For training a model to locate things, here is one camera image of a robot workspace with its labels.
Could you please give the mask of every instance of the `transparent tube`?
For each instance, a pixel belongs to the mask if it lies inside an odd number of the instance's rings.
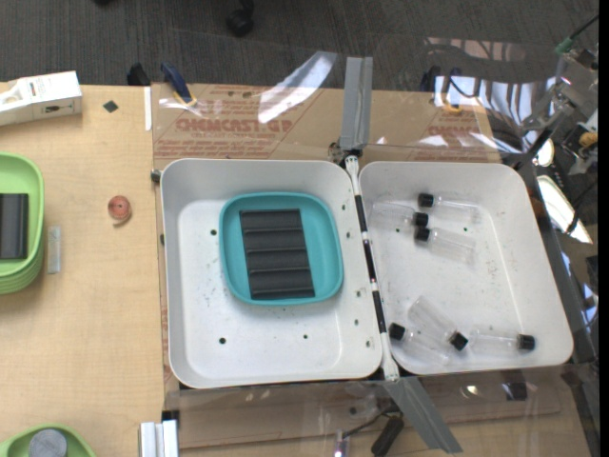
[[[476,241],[443,228],[417,227],[415,240],[429,250],[451,259],[474,264],[476,261]]]
[[[457,324],[428,298],[419,297],[408,309],[408,317],[421,332],[443,346],[463,350],[467,345],[468,340],[459,332]]]
[[[399,324],[391,324],[389,337],[400,343],[403,351],[421,361],[446,366],[450,360],[449,347],[440,344],[420,330],[405,328]]]
[[[481,220],[480,208],[471,202],[444,195],[420,193],[419,207],[423,211],[431,211],[434,216],[452,220],[477,223]]]
[[[420,213],[413,208],[392,202],[377,202],[372,206],[372,215],[375,222],[379,222],[390,227],[426,227],[429,216]]]
[[[535,337],[515,330],[474,327],[470,332],[469,346],[479,354],[517,355],[535,348]]]

